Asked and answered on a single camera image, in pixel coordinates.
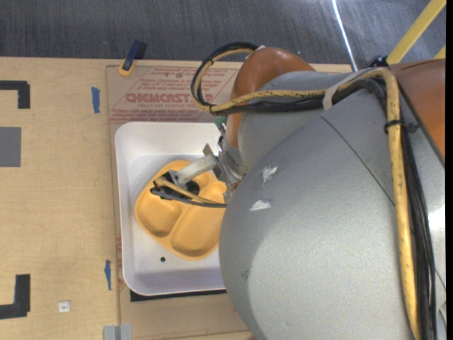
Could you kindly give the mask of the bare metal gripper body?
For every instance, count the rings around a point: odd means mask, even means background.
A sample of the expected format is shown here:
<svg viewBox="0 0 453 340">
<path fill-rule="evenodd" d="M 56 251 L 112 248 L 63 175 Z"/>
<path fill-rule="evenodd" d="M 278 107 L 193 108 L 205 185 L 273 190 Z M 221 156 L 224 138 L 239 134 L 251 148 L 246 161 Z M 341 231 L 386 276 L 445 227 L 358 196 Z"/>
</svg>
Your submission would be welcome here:
<svg viewBox="0 0 453 340">
<path fill-rule="evenodd" d="M 237 189 L 246 175 L 243 162 L 233 157 L 218 157 L 218 167 L 216 176 L 228 189 Z"/>
</svg>

